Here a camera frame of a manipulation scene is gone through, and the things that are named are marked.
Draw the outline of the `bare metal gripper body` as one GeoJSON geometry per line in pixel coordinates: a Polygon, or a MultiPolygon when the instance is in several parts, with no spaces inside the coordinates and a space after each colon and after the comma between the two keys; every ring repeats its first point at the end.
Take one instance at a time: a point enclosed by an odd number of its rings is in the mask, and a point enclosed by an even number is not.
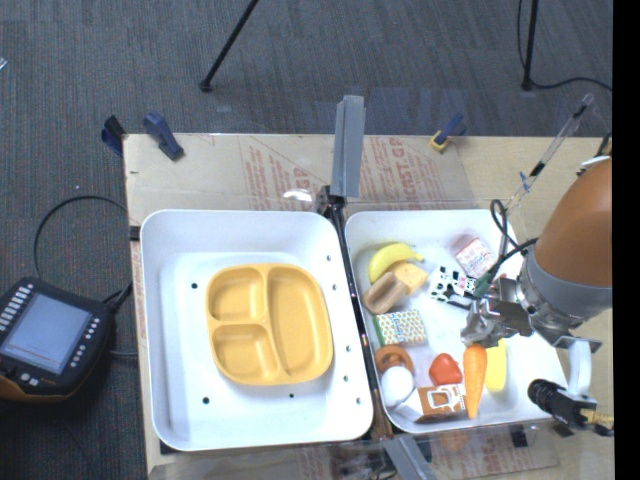
{"type": "Polygon", "coordinates": [[[472,302],[472,313],[479,313],[485,318],[487,334],[494,327],[502,328],[502,339],[533,334],[538,334],[549,344],[572,339],[572,332],[583,324],[583,319],[559,312],[547,300],[540,298],[536,290],[532,295],[533,302],[530,303],[516,280],[499,277],[472,302]]]}

